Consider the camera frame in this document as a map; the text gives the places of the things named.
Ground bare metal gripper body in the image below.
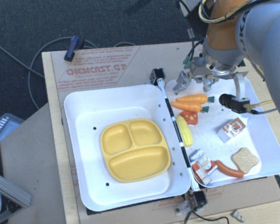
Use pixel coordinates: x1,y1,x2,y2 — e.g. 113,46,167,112
187,52,239,83

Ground orange carrot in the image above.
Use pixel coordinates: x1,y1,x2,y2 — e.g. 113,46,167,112
170,98,210,117
176,92,215,107

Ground red packet with yellow star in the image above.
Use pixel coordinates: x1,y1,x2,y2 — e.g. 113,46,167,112
179,109,200,127

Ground thin black and white rod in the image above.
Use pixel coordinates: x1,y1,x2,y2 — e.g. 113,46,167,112
156,75,200,194

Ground yellow corn cob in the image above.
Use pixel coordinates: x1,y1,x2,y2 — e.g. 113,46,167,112
175,115,194,148

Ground white and orange carton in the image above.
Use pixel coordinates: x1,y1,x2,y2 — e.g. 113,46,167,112
215,117,248,144

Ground white plastic tray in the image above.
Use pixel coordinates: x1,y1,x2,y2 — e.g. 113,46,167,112
62,80,195,214
164,69,280,192

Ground yellow divided plate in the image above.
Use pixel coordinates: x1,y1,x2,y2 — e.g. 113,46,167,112
98,115,174,185

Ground red and white carton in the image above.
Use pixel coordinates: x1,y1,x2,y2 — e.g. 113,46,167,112
188,147,220,187

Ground tan bread slice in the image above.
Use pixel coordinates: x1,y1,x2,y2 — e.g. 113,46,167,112
230,146,261,175

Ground brown cardboard board red print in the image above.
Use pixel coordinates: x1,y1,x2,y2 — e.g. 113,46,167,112
51,31,280,224

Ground orange sausage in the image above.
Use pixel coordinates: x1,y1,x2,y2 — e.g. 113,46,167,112
214,157,245,181

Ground black cylinder on white bracket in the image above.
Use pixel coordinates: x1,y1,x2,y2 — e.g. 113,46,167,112
216,71,252,116

